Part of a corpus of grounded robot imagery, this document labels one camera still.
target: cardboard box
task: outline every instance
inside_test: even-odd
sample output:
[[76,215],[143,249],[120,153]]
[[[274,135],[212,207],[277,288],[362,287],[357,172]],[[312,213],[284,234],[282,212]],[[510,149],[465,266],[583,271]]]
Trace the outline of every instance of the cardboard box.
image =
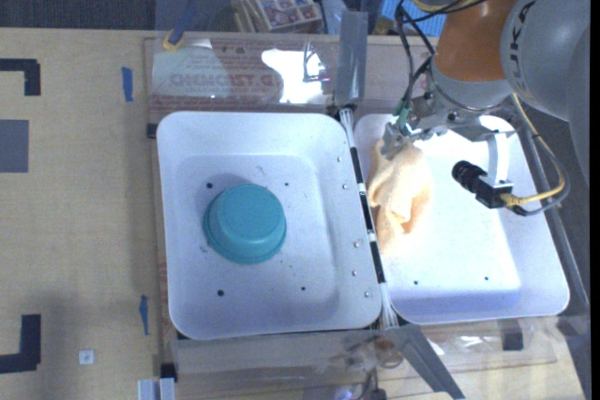
[[322,22],[321,9],[313,0],[250,0],[250,4],[262,32],[311,32]]

